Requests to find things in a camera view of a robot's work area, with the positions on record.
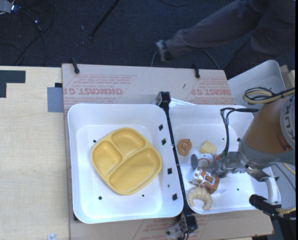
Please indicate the white plastic tray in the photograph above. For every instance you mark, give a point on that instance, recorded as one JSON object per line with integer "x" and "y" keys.
{"x": 128, "y": 209}
{"x": 239, "y": 199}

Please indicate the person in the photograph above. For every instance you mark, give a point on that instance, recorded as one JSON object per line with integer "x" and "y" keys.
{"x": 226, "y": 26}

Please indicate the orange pretzel biscuit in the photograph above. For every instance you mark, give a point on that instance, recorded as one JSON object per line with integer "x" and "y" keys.
{"x": 181, "y": 147}

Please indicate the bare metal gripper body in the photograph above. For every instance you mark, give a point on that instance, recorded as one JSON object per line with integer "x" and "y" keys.
{"x": 232, "y": 164}

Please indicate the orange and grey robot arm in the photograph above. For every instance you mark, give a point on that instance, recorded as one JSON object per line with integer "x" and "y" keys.
{"x": 266, "y": 131}

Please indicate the white and brown carton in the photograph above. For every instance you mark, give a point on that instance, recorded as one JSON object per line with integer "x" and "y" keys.
{"x": 205, "y": 180}

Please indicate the brown cardboard board red print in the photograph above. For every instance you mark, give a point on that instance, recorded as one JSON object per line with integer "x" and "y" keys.
{"x": 138, "y": 89}

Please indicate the yellow divided plate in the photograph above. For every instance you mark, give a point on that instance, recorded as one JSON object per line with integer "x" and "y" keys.
{"x": 126, "y": 161}

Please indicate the small white and orange can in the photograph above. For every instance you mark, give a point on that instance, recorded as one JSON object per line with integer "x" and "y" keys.
{"x": 204, "y": 161}

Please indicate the black cylinder on white bracket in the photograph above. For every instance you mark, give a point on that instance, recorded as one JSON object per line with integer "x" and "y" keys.
{"x": 262, "y": 204}

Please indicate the thin black rod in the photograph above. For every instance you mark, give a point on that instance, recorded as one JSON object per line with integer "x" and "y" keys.
{"x": 175, "y": 156}

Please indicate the yellow cheese wedge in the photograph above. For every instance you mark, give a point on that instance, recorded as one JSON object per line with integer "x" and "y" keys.
{"x": 207, "y": 147}

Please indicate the beige croissant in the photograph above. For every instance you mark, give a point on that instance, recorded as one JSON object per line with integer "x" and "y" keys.
{"x": 200, "y": 194}

